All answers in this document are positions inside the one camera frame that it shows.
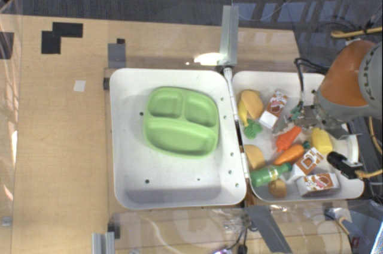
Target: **toy carrot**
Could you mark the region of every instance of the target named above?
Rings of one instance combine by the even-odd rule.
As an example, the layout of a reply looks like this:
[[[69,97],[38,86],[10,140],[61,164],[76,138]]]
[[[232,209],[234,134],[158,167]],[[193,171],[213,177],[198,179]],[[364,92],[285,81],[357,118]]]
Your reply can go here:
[[[305,153],[305,148],[301,144],[294,144],[284,151],[276,160],[273,165],[281,165],[285,162],[293,164]]]
[[[299,135],[301,130],[302,129],[299,126],[294,125],[291,130],[279,135],[276,140],[276,147],[278,148],[276,151],[280,152],[282,150],[287,150],[293,143],[294,139]]]

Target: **orange carrot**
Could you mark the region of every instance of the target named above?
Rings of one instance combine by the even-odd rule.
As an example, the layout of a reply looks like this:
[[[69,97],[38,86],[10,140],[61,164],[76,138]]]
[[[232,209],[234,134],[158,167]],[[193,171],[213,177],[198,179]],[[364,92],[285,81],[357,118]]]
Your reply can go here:
[[[305,153],[305,148],[301,144],[294,144],[284,151],[276,160],[273,165],[281,165],[286,162],[293,164]]]
[[[299,126],[294,125],[291,130],[280,135],[276,140],[276,147],[278,148],[277,152],[287,150],[293,143],[294,139],[299,135],[301,130],[302,129]]]

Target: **wooden table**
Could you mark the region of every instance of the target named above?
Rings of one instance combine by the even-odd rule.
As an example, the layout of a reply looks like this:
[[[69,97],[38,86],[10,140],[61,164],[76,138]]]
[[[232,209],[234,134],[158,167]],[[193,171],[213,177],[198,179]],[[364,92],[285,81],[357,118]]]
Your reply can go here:
[[[83,23],[83,37],[62,38],[61,55],[42,55],[41,31],[51,31],[53,22]],[[168,67],[192,61],[195,53],[218,52],[220,28],[33,16],[24,16],[22,23],[11,253],[90,253],[92,234],[106,232],[110,210],[114,210],[109,199],[114,194],[108,187],[102,85],[108,43],[115,43],[117,38],[126,40],[129,66],[154,67],[160,62]],[[238,50],[244,68],[264,71],[294,71],[293,59],[299,55],[290,31],[240,29]],[[83,91],[74,91],[77,81],[85,81]],[[124,210],[116,206],[115,211]],[[190,212],[189,225],[197,229],[205,229],[204,219],[214,219],[209,210]],[[143,238],[148,243],[141,253],[170,253],[168,247],[159,246],[156,226],[164,233],[164,242],[173,243],[179,251],[174,253],[211,253],[222,245],[220,238],[227,244],[235,238],[233,234],[222,237],[217,233],[220,238],[206,239],[202,244],[183,244],[171,228],[185,218],[176,211],[160,214],[148,211],[124,216],[139,219],[141,233],[148,236]],[[282,219],[283,215],[276,214],[278,217]],[[312,220],[302,218],[294,221],[296,229],[281,222],[282,232],[297,252],[308,252],[308,245],[313,253],[318,249],[328,253],[349,251],[347,236],[332,221],[319,228]],[[307,229],[305,237],[302,227]],[[128,253],[132,244],[118,242],[121,250],[117,253]],[[250,253],[255,249],[268,253],[259,235],[249,236],[248,246],[253,249]]]

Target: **green bottle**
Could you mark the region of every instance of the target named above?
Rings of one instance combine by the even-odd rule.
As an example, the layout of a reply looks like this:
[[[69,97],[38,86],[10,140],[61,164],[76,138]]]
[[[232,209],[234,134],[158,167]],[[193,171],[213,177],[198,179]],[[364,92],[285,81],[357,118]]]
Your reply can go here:
[[[254,188],[259,187],[277,180],[282,173],[289,171],[291,171],[291,165],[288,162],[282,165],[268,165],[250,173],[251,184]]]

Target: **white and brown carton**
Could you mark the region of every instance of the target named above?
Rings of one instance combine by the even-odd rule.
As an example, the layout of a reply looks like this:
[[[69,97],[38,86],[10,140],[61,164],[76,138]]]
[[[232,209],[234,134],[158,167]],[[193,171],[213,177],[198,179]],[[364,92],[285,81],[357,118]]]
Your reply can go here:
[[[297,180],[300,176],[310,174],[323,159],[323,155],[312,147],[295,162],[289,180]]]
[[[288,97],[280,91],[275,91],[265,111],[259,118],[259,122],[265,127],[272,129],[287,103]]]
[[[297,180],[301,196],[339,189],[339,182],[334,173],[320,173],[303,176]]]

